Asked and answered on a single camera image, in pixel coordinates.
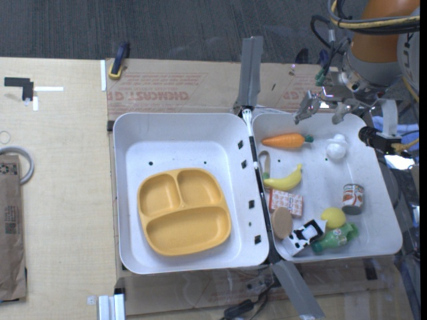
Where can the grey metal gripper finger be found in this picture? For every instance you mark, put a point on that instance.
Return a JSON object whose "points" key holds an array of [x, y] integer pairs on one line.
{"points": [[341, 113], [308, 107]]}

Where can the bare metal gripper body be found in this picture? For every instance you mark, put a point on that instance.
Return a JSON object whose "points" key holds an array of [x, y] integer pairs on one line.
{"points": [[340, 92]]}

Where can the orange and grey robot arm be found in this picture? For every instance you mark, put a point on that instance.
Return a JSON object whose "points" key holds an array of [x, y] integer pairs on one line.
{"points": [[380, 42]]}

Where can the white round toy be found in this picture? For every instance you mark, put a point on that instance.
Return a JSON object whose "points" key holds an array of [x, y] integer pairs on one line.
{"points": [[336, 148]]}

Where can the orange carrot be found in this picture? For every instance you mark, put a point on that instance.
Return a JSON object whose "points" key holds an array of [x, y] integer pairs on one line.
{"points": [[283, 140]]}

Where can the white plastic tray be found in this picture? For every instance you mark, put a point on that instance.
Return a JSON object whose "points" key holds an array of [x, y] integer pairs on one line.
{"points": [[323, 178], [187, 135]]}

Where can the yellow banana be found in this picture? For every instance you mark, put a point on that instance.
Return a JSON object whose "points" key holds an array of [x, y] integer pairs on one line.
{"points": [[283, 182]]}

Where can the orange and white can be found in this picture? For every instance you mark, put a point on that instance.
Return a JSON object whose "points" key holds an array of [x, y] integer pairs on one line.
{"points": [[353, 198]]}

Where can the orange and white carton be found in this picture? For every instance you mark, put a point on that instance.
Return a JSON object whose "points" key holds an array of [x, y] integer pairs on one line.
{"points": [[283, 200]]}

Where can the yellow lemon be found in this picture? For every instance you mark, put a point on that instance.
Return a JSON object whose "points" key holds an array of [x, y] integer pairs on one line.
{"points": [[333, 218]]}

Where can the brown round biscuit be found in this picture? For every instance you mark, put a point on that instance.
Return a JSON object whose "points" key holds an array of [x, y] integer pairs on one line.
{"points": [[282, 223]]}

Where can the brown cardboard board red print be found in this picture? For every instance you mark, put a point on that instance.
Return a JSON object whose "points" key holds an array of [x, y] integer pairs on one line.
{"points": [[187, 88]]}

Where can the green bottle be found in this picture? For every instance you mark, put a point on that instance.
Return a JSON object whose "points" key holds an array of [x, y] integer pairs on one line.
{"points": [[335, 238]]}

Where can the black and white milk carton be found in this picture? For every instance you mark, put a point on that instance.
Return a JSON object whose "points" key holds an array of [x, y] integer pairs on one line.
{"points": [[302, 238]]}

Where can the yellow divided plate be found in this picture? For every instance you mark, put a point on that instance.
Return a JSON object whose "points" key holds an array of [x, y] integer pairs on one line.
{"points": [[187, 227]]}

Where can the brown paper bag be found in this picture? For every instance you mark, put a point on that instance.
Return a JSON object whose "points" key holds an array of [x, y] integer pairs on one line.
{"points": [[11, 232]]}

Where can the black cylinder on white bracket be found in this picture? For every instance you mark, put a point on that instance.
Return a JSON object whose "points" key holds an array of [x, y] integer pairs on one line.
{"points": [[377, 139]]}

